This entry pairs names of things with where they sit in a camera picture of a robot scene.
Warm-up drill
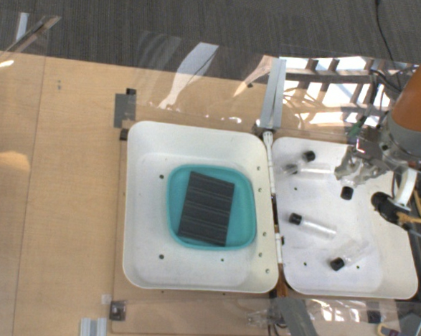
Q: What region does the black striped flat box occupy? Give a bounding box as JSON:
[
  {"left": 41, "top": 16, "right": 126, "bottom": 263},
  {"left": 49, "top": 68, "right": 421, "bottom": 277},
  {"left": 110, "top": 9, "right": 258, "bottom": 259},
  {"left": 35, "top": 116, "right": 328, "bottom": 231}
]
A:
[{"left": 176, "top": 170, "right": 237, "bottom": 249}]

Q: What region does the teal plate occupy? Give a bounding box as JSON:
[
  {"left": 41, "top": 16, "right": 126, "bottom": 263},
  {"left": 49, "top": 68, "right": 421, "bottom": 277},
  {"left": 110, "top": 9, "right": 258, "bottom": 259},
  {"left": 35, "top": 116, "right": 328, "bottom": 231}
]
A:
[{"left": 163, "top": 161, "right": 262, "bottom": 255}]

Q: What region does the black cylinder on white bracket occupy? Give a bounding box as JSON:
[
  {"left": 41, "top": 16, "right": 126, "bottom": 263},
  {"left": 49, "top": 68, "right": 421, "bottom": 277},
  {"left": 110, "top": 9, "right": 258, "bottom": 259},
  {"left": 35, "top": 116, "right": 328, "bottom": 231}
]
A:
[{"left": 369, "top": 163, "right": 419, "bottom": 226}]

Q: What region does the white plastic tray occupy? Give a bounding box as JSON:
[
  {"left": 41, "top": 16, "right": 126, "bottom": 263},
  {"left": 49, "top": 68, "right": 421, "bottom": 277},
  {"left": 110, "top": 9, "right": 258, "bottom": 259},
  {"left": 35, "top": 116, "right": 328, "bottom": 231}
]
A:
[
  {"left": 116, "top": 118, "right": 290, "bottom": 298},
  {"left": 261, "top": 134, "right": 421, "bottom": 303}
]

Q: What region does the clear bottle with black cap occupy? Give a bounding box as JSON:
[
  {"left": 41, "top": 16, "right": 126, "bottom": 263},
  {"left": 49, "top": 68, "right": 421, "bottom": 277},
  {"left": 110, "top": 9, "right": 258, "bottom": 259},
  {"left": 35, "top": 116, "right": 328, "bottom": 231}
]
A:
[
  {"left": 339, "top": 174, "right": 364, "bottom": 202},
  {"left": 283, "top": 160, "right": 333, "bottom": 180},
  {"left": 328, "top": 237, "right": 371, "bottom": 274},
  {"left": 287, "top": 211, "right": 339, "bottom": 241},
  {"left": 297, "top": 149, "right": 317, "bottom": 168}
]

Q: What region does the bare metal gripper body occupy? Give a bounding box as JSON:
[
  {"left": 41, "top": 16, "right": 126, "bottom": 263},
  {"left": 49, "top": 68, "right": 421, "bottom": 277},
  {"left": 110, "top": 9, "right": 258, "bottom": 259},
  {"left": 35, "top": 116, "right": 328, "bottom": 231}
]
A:
[{"left": 353, "top": 135, "right": 421, "bottom": 173}]

